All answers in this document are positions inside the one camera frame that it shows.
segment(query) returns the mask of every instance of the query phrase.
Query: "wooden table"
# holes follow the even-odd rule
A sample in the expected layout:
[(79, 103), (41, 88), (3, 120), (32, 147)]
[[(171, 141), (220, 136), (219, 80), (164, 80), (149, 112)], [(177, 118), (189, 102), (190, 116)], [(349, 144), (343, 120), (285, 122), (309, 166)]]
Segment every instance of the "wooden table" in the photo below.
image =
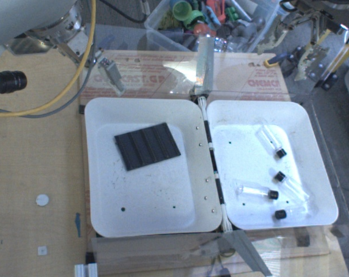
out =
[[(76, 67), (58, 51), (15, 57), (5, 52), (0, 71), (20, 70), (25, 90), (0, 95), (0, 108), (23, 110), (53, 98)], [(77, 85), (62, 102), (77, 91)], [(0, 118), (0, 277), (73, 276), (87, 250), (83, 136), (78, 102), (42, 119)], [(50, 201), (40, 207), (39, 194)], [(80, 231), (76, 217), (80, 217)], [(348, 276), (337, 239), (328, 236), (330, 254), (279, 260), (279, 276)], [(46, 246), (47, 255), (38, 255)], [(115, 276), (175, 276), (172, 270)], [(260, 273), (239, 274), (243, 277)]]

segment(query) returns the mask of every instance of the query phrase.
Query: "plastic container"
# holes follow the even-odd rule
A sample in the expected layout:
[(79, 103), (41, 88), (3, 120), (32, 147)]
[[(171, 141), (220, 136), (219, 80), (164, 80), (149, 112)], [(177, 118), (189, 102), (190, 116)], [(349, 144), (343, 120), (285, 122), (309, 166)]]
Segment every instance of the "plastic container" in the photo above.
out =
[[(180, 43), (174, 42), (172, 39), (167, 38), (164, 35), (165, 32), (164, 33), (158, 32), (158, 26), (163, 18), (163, 15), (168, 10), (170, 10), (169, 1), (170, 0), (162, 0), (147, 18), (144, 24), (145, 28), (153, 31), (153, 33), (148, 33), (147, 38), (150, 41), (154, 41), (154, 40), (157, 40), (158, 37), (161, 37), (163, 39), (162, 40), (163, 48), (166, 50), (173, 50), (175, 48), (176, 50), (189, 51), (188, 48), (182, 46)], [(251, 17), (261, 16), (266, 20), (266, 24), (264, 28), (262, 28), (258, 32), (257, 37), (253, 40), (253, 42), (249, 43), (248, 47), (246, 48), (246, 52), (250, 53), (254, 51), (258, 43), (264, 38), (277, 12), (280, 11), (281, 9), (281, 7), (279, 6), (280, 0), (236, 0), (236, 1)]]

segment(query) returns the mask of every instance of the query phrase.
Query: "black cap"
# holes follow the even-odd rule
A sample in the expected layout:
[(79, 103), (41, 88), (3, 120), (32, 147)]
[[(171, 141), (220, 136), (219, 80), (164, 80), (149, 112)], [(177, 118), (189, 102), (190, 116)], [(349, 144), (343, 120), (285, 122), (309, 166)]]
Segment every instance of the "black cap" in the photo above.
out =
[(268, 198), (277, 200), (278, 197), (279, 197), (278, 191), (273, 191), (273, 190), (268, 191)]
[(285, 210), (281, 209), (281, 210), (275, 211), (274, 216), (276, 217), (276, 219), (285, 219), (287, 214)]
[(279, 182), (282, 182), (284, 179), (286, 179), (286, 175), (279, 171), (275, 176), (274, 179), (278, 180)]
[(276, 155), (277, 155), (277, 157), (279, 157), (279, 158), (282, 158), (282, 157), (284, 157), (284, 156), (286, 156), (286, 152), (285, 152), (285, 150), (284, 149), (279, 149), (277, 152), (276, 152)]

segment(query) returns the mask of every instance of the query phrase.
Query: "white plastic bin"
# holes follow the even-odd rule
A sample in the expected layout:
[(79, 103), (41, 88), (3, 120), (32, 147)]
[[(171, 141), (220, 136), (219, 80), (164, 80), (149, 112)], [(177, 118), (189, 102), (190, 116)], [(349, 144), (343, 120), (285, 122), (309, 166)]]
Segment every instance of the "white plastic bin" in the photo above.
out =
[[(149, 41), (157, 42), (161, 38), (161, 45), (165, 50), (180, 50), (189, 51), (186, 47), (174, 42), (172, 39), (164, 35), (165, 32), (158, 31), (158, 26), (163, 18), (163, 15), (170, 9), (170, 0), (162, 0), (161, 3), (153, 10), (145, 22), (145, 28), (151, 30), (148, 32), (147, 38)], [(265, 27), (259, 31), (257, 38), (250, 43), (246, 52), (253, 52), (258, 43), (264, 38), (266, 32), (269, 30), (273, 19), (277, 12), (280, 11), (280, 0), (236, 0), (238, 4), (251, 16), (261, 16), (266, 20)]]

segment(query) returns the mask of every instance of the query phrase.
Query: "white tray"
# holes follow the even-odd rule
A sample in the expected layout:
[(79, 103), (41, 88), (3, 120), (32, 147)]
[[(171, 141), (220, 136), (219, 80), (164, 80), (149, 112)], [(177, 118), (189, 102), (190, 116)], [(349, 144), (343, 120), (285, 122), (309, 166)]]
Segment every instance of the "white tray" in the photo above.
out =
[[(315, 226), (337, 219), (335, 197), (303, 107), (292, 102), (216, 100), (209, 104), (207, 114), (227, 214), (235, 226), (245, 230)], [(257, 137), (262, 119), (287, 152), (282, 159), (274, 158)], [(274, 219), (275, 210), (294, 206), (273, 179), (278, 171), (313, 193), (312, 201), (306, 203), (311, 214)], [(235, 189), (241, 181), (280, 191), (279, 199), (238, 196)]]
[[(91, 221), (97, 233), (104, 237), (194, 233), (220, 225), (203, 118), (195, 104), (97, 98), (86, 106), (85, 117)], [(163, 122), (181, 156), (126, 171), (114, 136)]]

